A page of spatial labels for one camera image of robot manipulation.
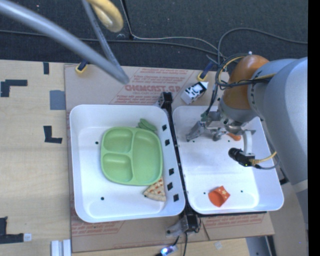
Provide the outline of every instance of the green toy plate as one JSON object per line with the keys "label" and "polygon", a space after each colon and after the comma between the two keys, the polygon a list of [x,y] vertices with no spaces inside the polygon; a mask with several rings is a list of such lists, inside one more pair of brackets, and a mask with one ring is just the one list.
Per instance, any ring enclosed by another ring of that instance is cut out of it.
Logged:
{"label": "green toy plate", "polygon": [[159,137],[136,127],[113,127],[101,143],[101,168],[112,182],[146,186],[157,182],[163,169]]}

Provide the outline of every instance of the toy pizza slice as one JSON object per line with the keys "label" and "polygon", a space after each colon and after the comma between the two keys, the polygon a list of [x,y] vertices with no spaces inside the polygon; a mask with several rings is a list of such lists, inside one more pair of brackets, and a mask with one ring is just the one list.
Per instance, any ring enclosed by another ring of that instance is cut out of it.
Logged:
{"label": "toy pizza slice", "polygon": [[156,183],[150,185],[144,192],[144,196],[153,200],[165,202],[167,200],[164,181],[160,178]]}

